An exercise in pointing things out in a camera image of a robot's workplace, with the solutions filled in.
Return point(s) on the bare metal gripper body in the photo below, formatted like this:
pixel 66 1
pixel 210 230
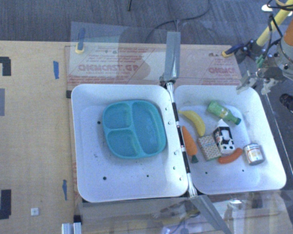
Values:
pixel 271 72

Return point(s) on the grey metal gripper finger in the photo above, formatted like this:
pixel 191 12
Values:
pixel 246 82
pixel 268 84

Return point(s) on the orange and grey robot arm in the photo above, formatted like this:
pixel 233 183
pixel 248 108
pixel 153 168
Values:
pixel 291 33

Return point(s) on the green bottle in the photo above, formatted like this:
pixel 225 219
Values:
pixel 221 111

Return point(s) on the white cow print carton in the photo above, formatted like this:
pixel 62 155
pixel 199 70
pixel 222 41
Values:
pixel 224 138

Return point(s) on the yellow banana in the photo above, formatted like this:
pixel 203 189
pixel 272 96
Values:
pixel 196 122

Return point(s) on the small silver can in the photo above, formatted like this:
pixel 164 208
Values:
pixel 254 154

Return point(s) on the brown patterned packet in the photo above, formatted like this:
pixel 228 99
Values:
pixel 209 147

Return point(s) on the orange sausage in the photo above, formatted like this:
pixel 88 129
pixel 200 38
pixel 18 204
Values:
pixel 230 157

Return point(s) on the thin black and white rod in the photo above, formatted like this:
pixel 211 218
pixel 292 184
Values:
pixel 178 128

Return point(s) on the orange carrot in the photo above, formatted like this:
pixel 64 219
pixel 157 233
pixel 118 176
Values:
pixel 190 142

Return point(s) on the white plastic tray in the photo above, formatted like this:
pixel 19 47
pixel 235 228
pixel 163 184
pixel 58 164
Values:
pixel 234 179
pixel 127 177

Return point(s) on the brown cardboard board red print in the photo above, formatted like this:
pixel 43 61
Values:
pixel 141 69

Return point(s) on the blue divided plate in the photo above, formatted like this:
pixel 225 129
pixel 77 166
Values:
pixel 136 130

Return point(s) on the small white square piece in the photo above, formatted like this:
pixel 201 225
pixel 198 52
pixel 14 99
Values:
pixel 34 211

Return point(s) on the black cylinder on white bracket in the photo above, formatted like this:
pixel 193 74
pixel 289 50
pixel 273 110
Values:
pixel 288 102

